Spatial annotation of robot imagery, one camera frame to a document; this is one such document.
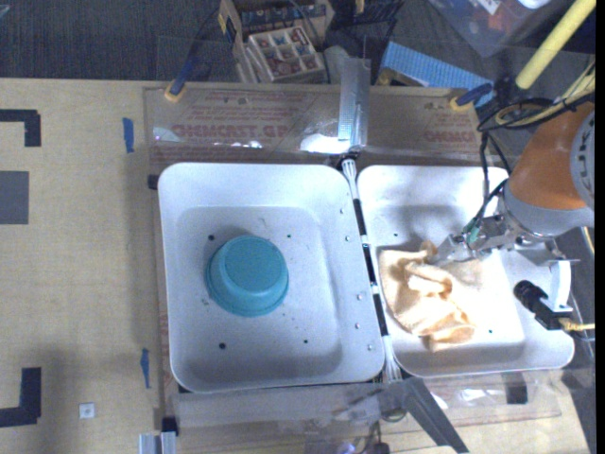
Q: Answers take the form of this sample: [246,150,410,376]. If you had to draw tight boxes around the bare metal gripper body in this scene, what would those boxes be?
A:
[463,214,555,260]

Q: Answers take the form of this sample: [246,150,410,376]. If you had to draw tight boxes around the pale orange cloth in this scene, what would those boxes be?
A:
[377,239,487,354]

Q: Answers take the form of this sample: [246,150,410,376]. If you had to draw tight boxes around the white plastic tray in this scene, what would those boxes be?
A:
[156,161,387,393]
[356,165,577,379]

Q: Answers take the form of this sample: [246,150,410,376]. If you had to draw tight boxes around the teal bowl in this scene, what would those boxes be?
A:
[203,234,291,319]

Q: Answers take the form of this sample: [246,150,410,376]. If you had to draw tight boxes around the brown cardboard board red print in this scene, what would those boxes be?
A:
[143,85,564,430]

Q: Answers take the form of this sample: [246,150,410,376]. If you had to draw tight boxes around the black cylinder on white bracket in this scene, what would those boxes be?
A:
[513,259,576,332]

